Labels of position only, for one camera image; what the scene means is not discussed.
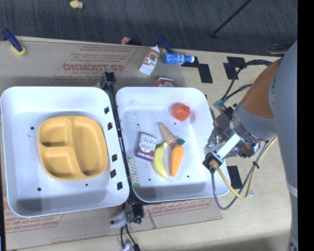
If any small orange and white carton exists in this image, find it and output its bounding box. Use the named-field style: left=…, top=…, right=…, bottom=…
left=156, top=76, right=175, bottom=88

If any orange divided plate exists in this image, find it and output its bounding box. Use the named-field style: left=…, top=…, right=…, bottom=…
left=37, top=115, right=109, bottom=181

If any tan ice cream cone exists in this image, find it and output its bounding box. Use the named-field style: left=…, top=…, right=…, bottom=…
left=157, top=122, right=177, bottom=146

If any black block with wires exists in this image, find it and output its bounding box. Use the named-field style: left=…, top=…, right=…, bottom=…
left=102, top=71, right=116, bottom=86
left=124, top=202, right=145, bottom=223

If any yellow banana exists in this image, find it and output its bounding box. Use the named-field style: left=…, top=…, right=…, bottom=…
left=152, top=142, right=170, bottom=179

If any blue bottle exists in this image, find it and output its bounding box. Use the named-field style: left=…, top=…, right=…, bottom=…
left=162, top=52, right=195, bottom=65

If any orange toy tomato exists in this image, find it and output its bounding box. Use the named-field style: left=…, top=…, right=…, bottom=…
left=173, top=102, right=191, bottom=122

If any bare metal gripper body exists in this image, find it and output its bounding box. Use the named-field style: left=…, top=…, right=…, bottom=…
left=203, top=103, right=264, bottom=159

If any purple and white carton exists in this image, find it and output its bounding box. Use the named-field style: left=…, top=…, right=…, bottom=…
left=134, top=132, right=158, bottom=163

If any white plastic tray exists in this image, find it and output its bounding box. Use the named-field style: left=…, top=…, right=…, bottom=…
left=0, top=86, right=130, bottom=218
left=115, top=86, right=231, bottom=203

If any thin black rod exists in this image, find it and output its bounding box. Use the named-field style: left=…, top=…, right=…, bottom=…
left=106, top=82, right=137, bottom=206

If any white and brown carton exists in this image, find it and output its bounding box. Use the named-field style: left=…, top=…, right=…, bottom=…
left=139, top=45, right=161, bottom=76

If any brown cardboard board red print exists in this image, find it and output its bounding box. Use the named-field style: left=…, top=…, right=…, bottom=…
left=0, top=37, right=223, bottom=250

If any white patterned packet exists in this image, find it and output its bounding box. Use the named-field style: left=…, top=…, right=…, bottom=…
left=127, top=157, right=141, bottom=189

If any orange carrot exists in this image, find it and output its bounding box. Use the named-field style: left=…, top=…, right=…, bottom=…
left=170, top=138, right=186, bottom=178

